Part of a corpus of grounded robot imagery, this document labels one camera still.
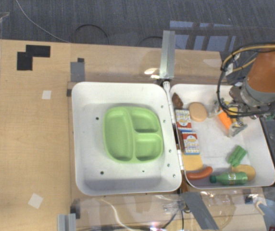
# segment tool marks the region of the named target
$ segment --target green bottle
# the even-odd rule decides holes
[[[223,185],[243,185],[248,181],[248,176],[244,172],[239,173],[223,173],[219,176],[211,175],[210,182],[220,182]]]

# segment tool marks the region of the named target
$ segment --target black square marker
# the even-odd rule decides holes
[[[33,70],[33,57],[27,56],[26,52],[18,52],[17,70]]]
[[[72,89],[67,89],[67,97],[71,97],[71,92],[72,92]]]
[[[33,57],[50,57],[50,46],[26,45],[26,55]]]

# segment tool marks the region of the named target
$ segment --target toy hot dog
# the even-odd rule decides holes
[[[213,168],[208,166],[204,168],[201,172],[198,173],[187,173],[187,179],[188,180],[200,180],[203,178],[206,178],[207,176],[210,176],[210,174],[213,172]]]

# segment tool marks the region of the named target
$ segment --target white cable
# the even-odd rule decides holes
[[[52,33],[48,32],[46,29],[42,28],[40,25],[38,25],[37,23],[35,23],[35,22],[34,22],[32,19],[30,19],[30,17],[28,17],[27,14],[24,12],[24,10],[23,10],[23,8],[21,7],[19,1],[16,0],[16,2],[17,2],[17,4],[18,4],[20,10],[21,10],[22,13],[24,14],[24,16],[25,16],[31,23],[33,23],[35,26],[37,26],[38,28],[40,28],[40,29],[43,30],[44,32],[48,33],[48,34],[51,35],[52,37],[54,37],[54,38],[56,38],[56,39],[58,39],[58,40],[60,40],[60,41],[62,41],[62,42],[70,43],[69,41],[66,41],[66,40],[64,40],[64,39],[61,39],[61,38],[59,38],[59,37],[53,35]]]
[[[116,208],[115,208],[110,202],[108,202],[108,201],[106,201],[106,200],[104,200],[104,199],[100,199],[100,200],[103,201],[103,202],[105,202],[105,203],[107,203],[107,204],[109,204],[109,205],[112,207],[112,209],[113,209],[113,211],[114,211],[115,219],[116,219],[116,221],[118,222],[119,225],[121,225],[122,227],[126,228],[127,230],[133,231],[133,229],[129,228],[128,226],[126,226],[125,224],[123,224],[123,223],[120,221],[120,219],[119,219],[119,217],[118,217],[118,214],[117,214]]]

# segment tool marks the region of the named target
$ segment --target green plate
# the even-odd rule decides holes
[[[149,162],[163,152],[159,119],[146,108],[120,106],[109,109],[103,120],[103,140],[108,156],[116,162]]]

